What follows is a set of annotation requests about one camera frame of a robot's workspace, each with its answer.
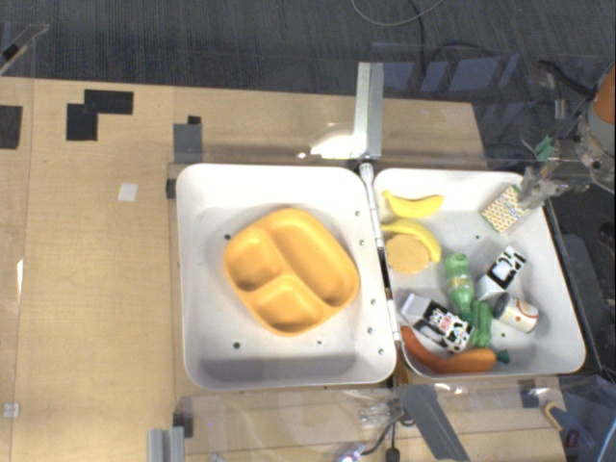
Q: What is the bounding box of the cow print carton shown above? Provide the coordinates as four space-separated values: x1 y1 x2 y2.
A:
399 292 475 355

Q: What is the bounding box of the yellow patterned carton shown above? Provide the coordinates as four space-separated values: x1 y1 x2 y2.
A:
480 185 528 235

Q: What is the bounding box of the red-brown sausage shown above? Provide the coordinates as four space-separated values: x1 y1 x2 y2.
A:
399 324 449 372

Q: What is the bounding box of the tan round biscuit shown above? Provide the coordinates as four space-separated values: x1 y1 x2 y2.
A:
385 234 431 275

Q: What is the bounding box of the green plastic bottle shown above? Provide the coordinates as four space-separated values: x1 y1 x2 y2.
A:
442 252 476 322

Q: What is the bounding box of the yellow banana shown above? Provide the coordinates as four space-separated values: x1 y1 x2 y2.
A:
380 217 444 265
381 189 446 220

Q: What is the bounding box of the orange carrot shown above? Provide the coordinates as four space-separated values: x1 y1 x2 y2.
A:
423 346 512 375

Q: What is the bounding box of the white plastic tray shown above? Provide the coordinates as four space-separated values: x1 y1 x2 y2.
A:
372 167 588 381
174 162 398 394

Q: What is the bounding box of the orange divided plate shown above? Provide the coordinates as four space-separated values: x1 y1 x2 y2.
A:
221 206 363 339

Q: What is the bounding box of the black and white carton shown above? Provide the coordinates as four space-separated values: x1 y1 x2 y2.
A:
475 244 528 303

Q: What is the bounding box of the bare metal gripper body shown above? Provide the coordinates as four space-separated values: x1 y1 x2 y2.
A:
548 142 616 196

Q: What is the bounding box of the white can with dark lid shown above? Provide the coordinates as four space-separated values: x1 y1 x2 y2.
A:
491 292 541 335

